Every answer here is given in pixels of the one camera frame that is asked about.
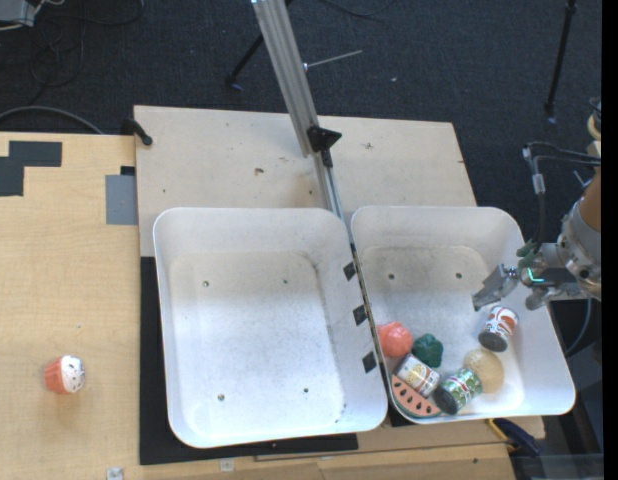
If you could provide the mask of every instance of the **toy watermelon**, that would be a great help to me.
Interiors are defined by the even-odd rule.
[[[433,418],[442,412],[433,401],[427,400],[393,373],[391,374],[391,392],[400,410],[412,418]]]

